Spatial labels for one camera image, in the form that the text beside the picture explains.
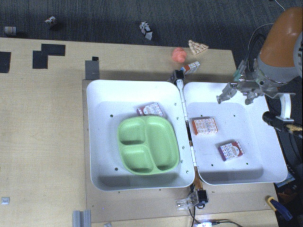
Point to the white plastic tray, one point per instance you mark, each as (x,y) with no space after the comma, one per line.
(104,136)
(251,131)

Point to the small red and white carton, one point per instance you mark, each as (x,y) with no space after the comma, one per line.
(191,67)

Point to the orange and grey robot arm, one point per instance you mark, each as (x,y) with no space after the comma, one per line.
(279,44)

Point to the green divided plate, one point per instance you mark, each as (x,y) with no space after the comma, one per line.
(161,141)

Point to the purple and red patterned carton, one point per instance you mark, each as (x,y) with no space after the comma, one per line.
(230,151)

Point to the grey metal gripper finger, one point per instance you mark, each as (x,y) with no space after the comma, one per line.
(252,98)
(226,93)

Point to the thin black and white rod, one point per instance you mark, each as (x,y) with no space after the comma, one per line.
(182,98)

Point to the dark red patterned carton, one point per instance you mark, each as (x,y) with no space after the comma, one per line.
(151,109)

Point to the small pale can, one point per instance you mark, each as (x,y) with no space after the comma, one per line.
(10,30)

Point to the toy pizza slice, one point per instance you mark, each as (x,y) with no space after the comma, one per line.
(196,47)

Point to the orange patterned carton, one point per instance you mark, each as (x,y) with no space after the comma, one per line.
(204,126)

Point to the black cylinder on white bracket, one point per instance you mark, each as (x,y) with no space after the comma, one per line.
(274,120)

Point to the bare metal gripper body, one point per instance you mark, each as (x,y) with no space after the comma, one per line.
(251,85)

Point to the pink toy shrimp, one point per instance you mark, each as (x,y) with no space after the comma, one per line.
(178,55)

